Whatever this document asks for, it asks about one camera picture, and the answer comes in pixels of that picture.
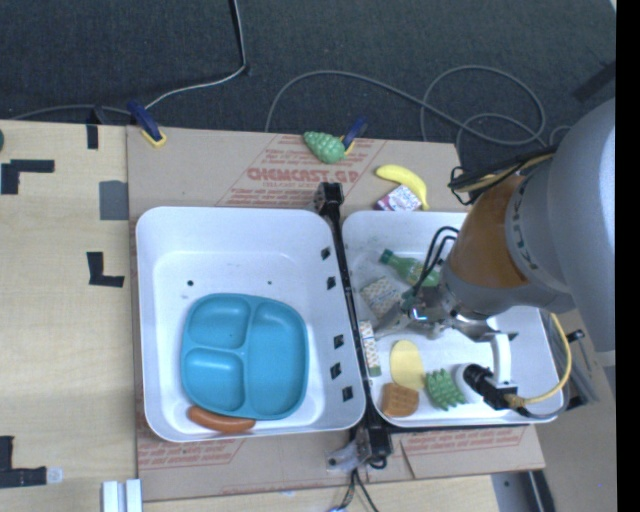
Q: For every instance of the green bottle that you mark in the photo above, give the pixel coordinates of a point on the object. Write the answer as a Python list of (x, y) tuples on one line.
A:
[(402, 266)]

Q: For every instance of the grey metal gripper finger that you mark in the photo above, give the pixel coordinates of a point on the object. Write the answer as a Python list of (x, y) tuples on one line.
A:
[(436, 330), (396, 320)]

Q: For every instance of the blue divided plate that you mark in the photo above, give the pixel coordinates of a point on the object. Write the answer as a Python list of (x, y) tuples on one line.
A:
[(245, 355)]

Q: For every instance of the brown cardboard board red print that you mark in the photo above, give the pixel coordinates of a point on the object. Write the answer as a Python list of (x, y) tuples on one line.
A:
[(200, 165)]

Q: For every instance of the white and green carton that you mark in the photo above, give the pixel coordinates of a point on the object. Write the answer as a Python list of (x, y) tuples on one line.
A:
[(370, 350)]

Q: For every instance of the orange sausage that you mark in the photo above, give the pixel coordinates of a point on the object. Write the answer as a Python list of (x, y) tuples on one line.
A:
[(220, 422)]

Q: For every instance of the thin black rod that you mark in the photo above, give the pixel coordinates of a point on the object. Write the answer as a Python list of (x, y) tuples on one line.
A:
[(350, 300)]

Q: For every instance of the yellow oval chip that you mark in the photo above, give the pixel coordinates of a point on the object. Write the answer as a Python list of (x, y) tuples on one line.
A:
[(406, 364)]

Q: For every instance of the brown waffle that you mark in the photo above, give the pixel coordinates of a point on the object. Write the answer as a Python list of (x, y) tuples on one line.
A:
[(399, 400)]

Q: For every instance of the black cylinder on white bracket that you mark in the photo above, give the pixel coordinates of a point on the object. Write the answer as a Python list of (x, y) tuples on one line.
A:
[(492, 384)]

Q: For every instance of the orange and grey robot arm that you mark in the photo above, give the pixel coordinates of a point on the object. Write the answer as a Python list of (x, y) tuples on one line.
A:
[(560, 240)]

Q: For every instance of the yellow banana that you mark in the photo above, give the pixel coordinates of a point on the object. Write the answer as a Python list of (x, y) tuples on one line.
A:
[(407, 178)]

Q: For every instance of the purple and white carton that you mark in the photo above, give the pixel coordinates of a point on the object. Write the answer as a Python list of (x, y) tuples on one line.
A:
[(400, 200)]

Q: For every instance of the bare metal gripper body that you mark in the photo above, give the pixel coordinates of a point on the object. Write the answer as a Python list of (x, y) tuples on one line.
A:
[(431, 306)]

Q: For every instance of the white plastic tray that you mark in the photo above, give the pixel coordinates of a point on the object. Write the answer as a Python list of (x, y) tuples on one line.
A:
[(520, 360), (235, 250)]

